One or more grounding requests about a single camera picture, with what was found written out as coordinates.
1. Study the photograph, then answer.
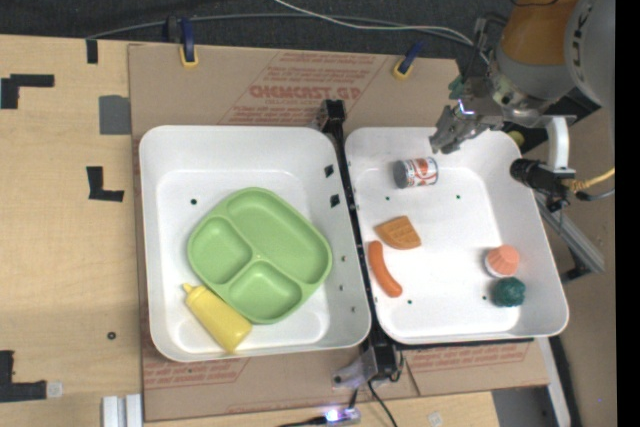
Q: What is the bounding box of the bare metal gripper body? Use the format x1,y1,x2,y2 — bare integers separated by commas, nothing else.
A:
458,73,552,132

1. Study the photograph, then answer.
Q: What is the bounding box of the red and white can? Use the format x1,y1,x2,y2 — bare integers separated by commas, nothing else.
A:
391,156,440,190

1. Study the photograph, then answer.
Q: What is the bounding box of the white plastic tray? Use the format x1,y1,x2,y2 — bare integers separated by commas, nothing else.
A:
344,125,571,346
138,124,373,363

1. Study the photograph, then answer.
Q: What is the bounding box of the orange biscuit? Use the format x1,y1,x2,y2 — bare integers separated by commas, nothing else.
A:
373,214,423,251

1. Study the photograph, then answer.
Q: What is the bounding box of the thin black rod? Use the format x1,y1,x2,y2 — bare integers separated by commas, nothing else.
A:
333,124,387,351

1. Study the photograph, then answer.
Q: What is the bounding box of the orange sausage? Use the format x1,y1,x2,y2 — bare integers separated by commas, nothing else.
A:
367,239,404,299

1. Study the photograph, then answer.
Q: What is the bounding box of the green broccoli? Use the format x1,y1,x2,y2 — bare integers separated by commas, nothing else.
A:
489,276,528,308

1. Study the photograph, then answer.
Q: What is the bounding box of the green divided plate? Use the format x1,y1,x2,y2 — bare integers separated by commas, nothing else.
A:
186,186,334,326

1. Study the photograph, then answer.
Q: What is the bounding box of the brown cardboard board red print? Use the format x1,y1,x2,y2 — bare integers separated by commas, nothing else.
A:
127,43,552,422

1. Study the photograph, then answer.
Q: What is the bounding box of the yellow squeeze bottle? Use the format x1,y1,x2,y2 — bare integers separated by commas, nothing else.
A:
181,282,253,355

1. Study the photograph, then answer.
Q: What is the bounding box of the black cylinder on white bracket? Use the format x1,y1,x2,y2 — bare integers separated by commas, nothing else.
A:
508,114,577,207

